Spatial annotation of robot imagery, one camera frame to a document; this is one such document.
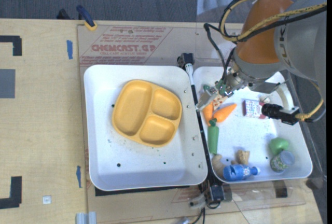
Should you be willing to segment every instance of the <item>blue clamp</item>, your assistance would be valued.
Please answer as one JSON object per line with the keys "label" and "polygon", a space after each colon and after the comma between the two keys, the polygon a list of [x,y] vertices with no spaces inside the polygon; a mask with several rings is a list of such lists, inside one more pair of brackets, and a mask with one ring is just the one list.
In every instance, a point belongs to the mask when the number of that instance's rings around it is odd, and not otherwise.
{"label": "blue clamp", "polygon": [[85,19],[84,25],[89,30],[95,31],[95,29],[97,28],[97,24],[93,21],[93,19],[91,18],[90,14],[86,11],[86,9],[83,6],[78,5],[76,6],[76,10]]}

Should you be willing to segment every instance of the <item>white plastic tray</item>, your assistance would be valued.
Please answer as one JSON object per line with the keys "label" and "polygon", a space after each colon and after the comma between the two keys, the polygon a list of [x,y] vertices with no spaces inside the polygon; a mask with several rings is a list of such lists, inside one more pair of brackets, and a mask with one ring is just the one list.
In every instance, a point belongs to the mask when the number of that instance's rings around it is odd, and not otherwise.
{"label": "white plastic tray", "polygon": [[[194,71],[193,79],[198,98],[203,92],[203,85],[212,86],[215,81],[221,78],[222,73],[223,69],[221,67],[200,67]],[[279,72],[268,80],[272,83],[282,83],[284,81]],[[235,160],[236,152],[239,149],[249,150],[249,166],[256,166],[261,169],[259,175],[241,181],[226,181],[216,175],[225,183],[306,178],[312,172],[312,161],[299,123],[289,125],[282,123],[280,120],[263,120],[243,116],[242,102],[244,100],[259,100],[262,95],[264,94],[245,88],[236,91],[232,97],[223,102],[224,105],[237,103],[238,106],[224,122],[218,125],[218,153],[223,156],[222,162],[225,165],[230,165],[231,160]],[[276,92],[271,94],[270,100],[271,103],[282,105],[281,98]],[[208,126],[204,118],[202,118],[202,122],[207,138]],[[289,151],[295,156],[295,164],[283,173],[276,173],[270,167],[270,160],[273,155],[268,144],[271,139],[277,136],[288,140]]]}
{"label": "white plastic tray", "polygon": [[[148,147],[119,135],[112,126],[112,105],[122,87],[141,79],[178,96],[182,117],[172,141]],[[89,168],[93,184],[104,191],[190,186],[208,169],[187,73],[175,66],[94,65],[84,74]]]}

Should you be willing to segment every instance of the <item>black corner marker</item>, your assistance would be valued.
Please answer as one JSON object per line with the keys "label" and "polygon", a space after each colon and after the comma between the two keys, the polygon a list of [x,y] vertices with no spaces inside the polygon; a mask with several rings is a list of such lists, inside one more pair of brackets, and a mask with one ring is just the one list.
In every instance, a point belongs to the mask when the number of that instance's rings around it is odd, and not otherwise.
{"label": "black corner marker", "polygon": [[22,38],[20,36],[0,36],[0,43],[12,43],[12,56],[22,56]]}
{"label": "black corner marker", "polygon": [[0,209],[19,207],[22,203],[22,176],[11,178],[9,198],[0,199]]}

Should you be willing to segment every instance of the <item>gray square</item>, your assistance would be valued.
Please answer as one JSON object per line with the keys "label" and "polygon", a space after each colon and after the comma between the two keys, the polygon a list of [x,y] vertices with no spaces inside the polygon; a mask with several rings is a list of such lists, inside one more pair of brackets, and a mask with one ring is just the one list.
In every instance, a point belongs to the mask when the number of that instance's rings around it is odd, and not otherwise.
{"label": "gray square", "polygon": [[15,98],[15,69],[0,69],[0,99]]}

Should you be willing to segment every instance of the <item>small box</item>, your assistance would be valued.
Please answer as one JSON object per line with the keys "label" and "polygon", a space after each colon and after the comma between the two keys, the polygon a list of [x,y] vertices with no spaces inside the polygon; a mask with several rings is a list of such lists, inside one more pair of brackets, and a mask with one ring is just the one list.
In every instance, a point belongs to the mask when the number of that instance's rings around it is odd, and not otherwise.
{"label": "small box", "polygon": [[266,119],[267,116],[261,113],[261,108],[264,102],[244,100],[243,102],[243,115],[251,118]]}

